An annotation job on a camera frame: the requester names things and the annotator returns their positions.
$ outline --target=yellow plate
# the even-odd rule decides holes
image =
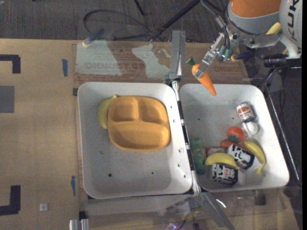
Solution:
[[[108,111],[111,142],[122,150],[157,151],[170,139],[170,127],[164,105],[150,97],[121,96],[111,102]]]

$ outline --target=white bin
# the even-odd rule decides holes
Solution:
[[[189,137],[200,137],[204,146],[216,147],[230,126],[240,125],[236,106],[248,101],[260,126],[255,139],[264,150],[267,164],[259,176],[253,167],[240,170],[239,182],[227,186],[199,176],[202,188],[211,192],[281,187],[289,172],[262,92],[251,85],[214,85],[212,96],[201,84],[186,84],[179,90]],[[111,144],[96,114],[104,99],[114,94],[153,97],[167,110],[171,139],[156,152],[123,151]],[[190,164],[180,123],[176,96],[161,83],[88,82],[78,91],[82,140],[83,185],[93,198],[183,194],[192,187]]]

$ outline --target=toy banana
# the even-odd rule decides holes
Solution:
[[[240,167],[237,166],[235,159],[231,155],[222,152],[215,152],[208,156],[205,160],[205,165],[207,166],[213,165],[214,163],[222,163],[237,170],[240,169]]]
[[[259,166],[256,171],[257,174],[260,174],[263,166],[266,163],[266,159],[261,147],[259,147],[256,143],[249,140],[244,141],[243,144],[251,154],[254,154],[256,156],[259,163],[261,163],[261,166]]]
[[[103,100],[98,108],[97,112],[98,123],[104,129],[107,129],[107,113],[109,110],[109,106],[115,98],[117,98],[117,96],[113,95],[113,97]]]

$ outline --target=red tomato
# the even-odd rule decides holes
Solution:
[[[244,140],[245,132],[238,126],[231,126],[227,130],[227,137],[233,142],[240,142]]]

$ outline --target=soup can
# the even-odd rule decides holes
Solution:
[[[256,118],[247,102],[238,105],[236,107],[236,112],[238,113],[242,122],[254,121]]]

